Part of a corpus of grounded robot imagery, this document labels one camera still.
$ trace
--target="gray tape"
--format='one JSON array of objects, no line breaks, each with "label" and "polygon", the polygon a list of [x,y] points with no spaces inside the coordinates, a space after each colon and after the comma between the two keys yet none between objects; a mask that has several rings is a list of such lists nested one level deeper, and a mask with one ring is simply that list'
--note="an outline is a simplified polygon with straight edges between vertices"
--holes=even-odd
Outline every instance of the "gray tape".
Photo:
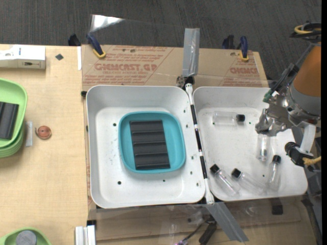
[{"label": "gray tape", "polygon": [[199,67],[200,29],[185,28],[182,76],[195,76]]},{"label": "gray tape", "polygon": [[237,240],[239,242],[249,241],[240,225],[223,202],[206,205],[206,208],[230,240]]}]

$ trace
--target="stacked green bowl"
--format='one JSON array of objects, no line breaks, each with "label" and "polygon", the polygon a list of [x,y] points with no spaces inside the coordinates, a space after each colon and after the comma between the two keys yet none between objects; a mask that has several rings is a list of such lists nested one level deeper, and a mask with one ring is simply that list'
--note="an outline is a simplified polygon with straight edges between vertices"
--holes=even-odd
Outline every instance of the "stacked green bowl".
[{"label": "stacked green bowl", "polygon": [[12,137],[10,139],[0,138],[0,158],[4,158],[18,152],[23,144],[27,93],[18,83],[0,78],[0,102],[18,105]]}]

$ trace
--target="black cap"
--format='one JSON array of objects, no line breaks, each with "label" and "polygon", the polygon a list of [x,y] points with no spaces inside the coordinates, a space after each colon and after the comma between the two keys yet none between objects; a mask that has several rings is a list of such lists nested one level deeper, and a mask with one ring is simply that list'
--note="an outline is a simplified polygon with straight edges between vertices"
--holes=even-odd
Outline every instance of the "black cap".
[{"label": "black cap", "polygon": [[282,158],[279,155],[274,155],[274,157],[272,157],[273,162],[281,163],[281,160]]},{"label": "black cap", "polygon": [[234,176],[235,178],[238,178],[238,177],[241,175],[241,171],[235,168],[235,169],[231,172],[231,175]]},{"label": "black cap", "polygon": [[213,173],[216,173],[217,171],[220,170],[220,168],[219,168],[216,164],[214,164],[213,166],[210,167],[210,170],[211,170]]},{"label": "black cap", "polygon": [[238,114],[236,115],[237,121],[245,121],[245,115],[244,114]]}]

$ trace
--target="transparent vial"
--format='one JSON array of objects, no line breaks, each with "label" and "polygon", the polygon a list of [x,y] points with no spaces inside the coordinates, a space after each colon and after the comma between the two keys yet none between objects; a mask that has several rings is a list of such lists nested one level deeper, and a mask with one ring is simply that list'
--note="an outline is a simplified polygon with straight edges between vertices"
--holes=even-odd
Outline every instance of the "transparent vial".
[{"label": "transparent vial", "polygon": [[269,164],[267,187],[274,191],[278,191],[281,185],[281,160],[282,159],[279,155],[274,155],[271,163]]},{"label": "transparent vial", "polygon": [[256,147],[256,157],[261,161],[266,161],[270,153],[270,137],[267,134],[258,134]]},{"label": "transparent vial", "polygon": [[215,111],[213,115],[214,125],[237,125],[245,121],[244,114],[237,114],[235,112]]},{"label": "transparent vial", "polygon": [[239,195],[240,186],[223,169],[214,164],[210,171],[215,175],[215,181],[226,194],[229,196]]},{"label": "transparent vial", "polygon": [[248,173],[242,172],[242,171],[238,170],[237,168],[235,168],[232,171],[231,176],[234,179],[236,179],[236,181],[242,188],[244,188],[252,193],[255,193],[257,195],[262,195],[266,192],[266,186],[263,183],[254,179]]}]

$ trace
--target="bottle cap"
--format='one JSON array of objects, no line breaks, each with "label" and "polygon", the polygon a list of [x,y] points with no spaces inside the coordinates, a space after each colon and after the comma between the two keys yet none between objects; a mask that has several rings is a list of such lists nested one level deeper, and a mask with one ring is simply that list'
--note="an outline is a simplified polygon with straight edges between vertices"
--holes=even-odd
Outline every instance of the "bottle cap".
[{"label": "bottle cap", "polygon": [[236,115],[237,121],[245,121],[245,115],[244,114],[238,114]]},{"label": "bottle cap", "polygon": [[272,157],[273,162],[281,163],[281,160],[282,158],[279,155],[274,155],[274,157]]},{"label": "bottle cap", "polygon": [[36,245],[36,235],[32,231],[22,231],[17,235],[17,245]]},{"label": "bottle cap", "polygon": [[211,170],[213,173],[216,173],[217,171],[220,170],[220,168],[219,168],[216,164],[214,164],[213,166],[210,167],[210,170]]},{"label": "bottle cap", "polygon": [[241,171],[235,168],[235,169],[231,172],[231,175],[234,176],[235,178],[238,178],[238,177],[241,175]]}]

